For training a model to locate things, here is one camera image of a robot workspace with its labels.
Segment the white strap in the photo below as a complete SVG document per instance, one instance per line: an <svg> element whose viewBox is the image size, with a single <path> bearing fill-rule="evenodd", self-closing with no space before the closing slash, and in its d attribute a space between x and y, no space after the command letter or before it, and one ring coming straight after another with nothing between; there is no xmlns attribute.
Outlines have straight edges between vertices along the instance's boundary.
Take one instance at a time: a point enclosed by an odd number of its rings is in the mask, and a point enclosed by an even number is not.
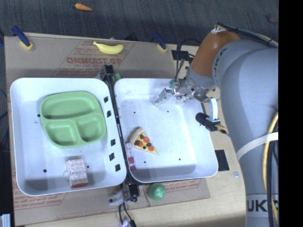
<svg viewBox="0 0 303 227"><path fill-rule="evenodd" d="M249 152L250 150L265 144L266 142L269 141L274 141L274 140L278 140L278 133L279 132L275 132L275 133L271 133L271 134L267 134L264 136L261 136L255 140L252 140L251 142L247 143L246 145L244 145L242 148L240 148L237 152L237 159L238 161L240 160L240 158L245 155L247 152Z"/></svg>

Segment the green divided plate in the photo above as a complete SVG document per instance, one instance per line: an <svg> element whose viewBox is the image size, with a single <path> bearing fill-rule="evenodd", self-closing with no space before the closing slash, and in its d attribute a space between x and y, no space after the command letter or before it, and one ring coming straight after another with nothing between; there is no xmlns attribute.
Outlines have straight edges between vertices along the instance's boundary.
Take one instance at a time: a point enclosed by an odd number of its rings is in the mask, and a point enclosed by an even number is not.
<svg viewBox="0 0 303 227"><path fill-rule="evenodd" d="M106 133L106 123L97 98L86 91L47 96L40 105L43 128L56 146L69 148L96 142Z"/></svg>

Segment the toy carrot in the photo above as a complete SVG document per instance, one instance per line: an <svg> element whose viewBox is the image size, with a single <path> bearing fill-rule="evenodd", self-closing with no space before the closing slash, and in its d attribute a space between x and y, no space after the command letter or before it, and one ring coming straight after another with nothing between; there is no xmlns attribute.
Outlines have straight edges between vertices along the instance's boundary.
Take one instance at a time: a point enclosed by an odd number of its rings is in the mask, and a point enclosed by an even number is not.
<svg viewBox="0 0 303 227"><path fill-rule="evenodd" d="M75 4L72 4L73 7L75 7L76 9L78 10L83 10L83 11L92 11L91 8L89 8L88 6L85 6L81 3L75 3Z"/></svg>

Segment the toy pizza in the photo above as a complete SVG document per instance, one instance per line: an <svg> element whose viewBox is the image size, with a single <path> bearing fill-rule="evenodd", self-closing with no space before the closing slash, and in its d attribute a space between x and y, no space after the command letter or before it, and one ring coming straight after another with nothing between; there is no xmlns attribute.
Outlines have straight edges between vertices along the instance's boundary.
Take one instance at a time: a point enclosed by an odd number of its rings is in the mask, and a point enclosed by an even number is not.
<svg viewBox="0 0 303 227"><path fill-rule="evenodd" d="M142 128L138 128L132 133L129 142L134 148L138 148L154 154L158 153Z"/></svg>

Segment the toy banana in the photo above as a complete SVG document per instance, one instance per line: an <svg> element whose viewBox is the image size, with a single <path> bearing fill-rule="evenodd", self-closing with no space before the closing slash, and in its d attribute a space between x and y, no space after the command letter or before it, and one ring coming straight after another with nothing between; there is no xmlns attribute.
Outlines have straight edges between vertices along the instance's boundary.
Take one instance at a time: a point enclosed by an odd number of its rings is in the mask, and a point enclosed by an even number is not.
<svg viewBox="0 0 303 227"><path fill-rule="evenodd" d="M105 54L118 54L123 50L124 45L122 44L117 44L117 45L107 45L107 44L99 44L96 41L93 43L98 49L105 53Z"/></svg>

